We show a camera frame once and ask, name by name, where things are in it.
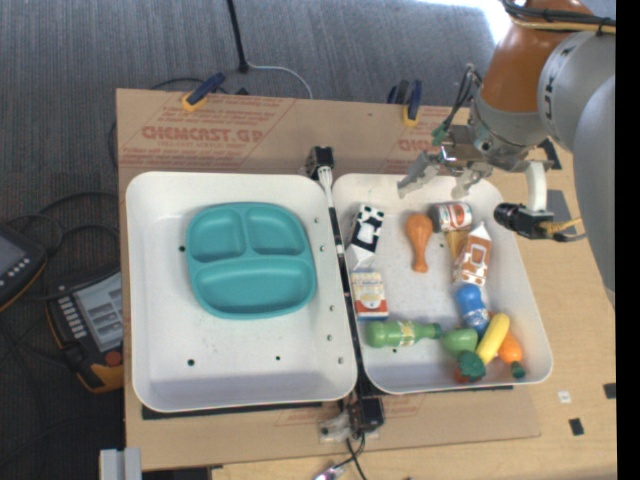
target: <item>orange carton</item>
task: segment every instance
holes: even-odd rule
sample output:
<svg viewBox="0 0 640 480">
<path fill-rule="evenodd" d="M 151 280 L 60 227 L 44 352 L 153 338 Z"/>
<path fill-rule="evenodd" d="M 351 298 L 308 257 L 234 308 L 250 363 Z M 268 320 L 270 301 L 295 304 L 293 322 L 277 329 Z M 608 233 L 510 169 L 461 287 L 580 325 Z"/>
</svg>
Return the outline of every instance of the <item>orange carton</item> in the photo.
<svg viewBox="0 0 640 480">
<path fill-rule="evenodd" d="M 481 222 L 467 236 L 453 265 L 453 282 L 484 285 L 487 279 L 491 237 Z"/>
</svg>

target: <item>orange toy carrot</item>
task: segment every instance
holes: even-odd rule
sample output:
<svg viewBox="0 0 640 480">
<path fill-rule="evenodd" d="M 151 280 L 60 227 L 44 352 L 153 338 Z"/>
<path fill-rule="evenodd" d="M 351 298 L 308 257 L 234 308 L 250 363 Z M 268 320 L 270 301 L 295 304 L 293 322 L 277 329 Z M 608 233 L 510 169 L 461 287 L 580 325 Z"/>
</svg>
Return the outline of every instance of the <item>orange toy carrot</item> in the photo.
<svg viewBox="0 0 640 480">
<path fill-rule="evenodd" d="M 500 345 L 498 349 L 498 357 L 502 362 L 511 367 L 511 375 L 513 375 L 515 379 L 521 379 L 525 376 L 525 371 L 522 367 L 522 356 L 520 343 L 510 330 L 507 331 L 507 335 L 504 337 L 502 345 Z"/>
</svg>

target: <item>blue toy bottle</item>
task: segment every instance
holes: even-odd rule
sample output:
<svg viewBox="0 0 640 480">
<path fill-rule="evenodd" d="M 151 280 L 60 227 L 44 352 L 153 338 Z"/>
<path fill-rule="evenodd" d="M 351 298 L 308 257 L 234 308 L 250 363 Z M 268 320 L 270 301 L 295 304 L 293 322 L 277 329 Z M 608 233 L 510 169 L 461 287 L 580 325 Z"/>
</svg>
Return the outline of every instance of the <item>blue toy bottle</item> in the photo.
<svg viewBox="0 0 640 480">
<path fill-rule="evenodd" d="M 489 325 L 489 311 L 482 302 L 480 288 L 474 284 L 465 284 L 455 293 L 456 303 L 465 327 L 471 327 L 482 338 Z"/>
</svg>

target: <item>cardboard sheet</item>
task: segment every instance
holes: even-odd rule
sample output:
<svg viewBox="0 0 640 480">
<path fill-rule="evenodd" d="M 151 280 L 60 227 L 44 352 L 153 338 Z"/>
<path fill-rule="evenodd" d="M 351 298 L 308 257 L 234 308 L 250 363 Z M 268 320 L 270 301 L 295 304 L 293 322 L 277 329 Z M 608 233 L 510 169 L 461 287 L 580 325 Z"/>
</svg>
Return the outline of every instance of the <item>cardboard sheet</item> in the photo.
<svg viewBox="0 0 640 480">
<path fill-rule="evenodd" d="M 334 179 L 350 172 L 404 174 L 430 146 L 448 108 L 421 107 L 416 127 L 399 105 L 210 95 L 201 109 L 181 108 L 183 93 L 117 91 L 120 222 L 124 193 L 151 170 L 297 173 L 313 146 L 331 146 Z M 456 122 L 464 122 L 461 112 Z M 322 444 L 318 422 L 334 404 L 255 413 L 144 420 L 131 386 L 128 237 L 122 233 L 127 446 L 142 450 L 145 470 L 250 462 L 343 451 Z M 540 435 L 525 387 L 385 397 L 387 421 L 372 450 Z"/>
</svg>

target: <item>teal plate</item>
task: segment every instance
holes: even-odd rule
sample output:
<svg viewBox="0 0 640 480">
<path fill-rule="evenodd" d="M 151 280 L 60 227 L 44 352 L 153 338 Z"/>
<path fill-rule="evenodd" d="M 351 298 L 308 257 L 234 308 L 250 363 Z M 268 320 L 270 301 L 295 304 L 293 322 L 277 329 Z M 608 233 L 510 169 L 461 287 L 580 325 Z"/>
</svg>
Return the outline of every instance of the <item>teal plate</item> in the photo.
<svg viewBox="0 0 640 480">
<path fill-rule="evenodd" d="M 229 203 L 202 210 L 189 223 L 186 254 L 198 302 L 222 318 L 292 313 L 316 291 L 304 228 L 277 205 Z"/>
</svg>

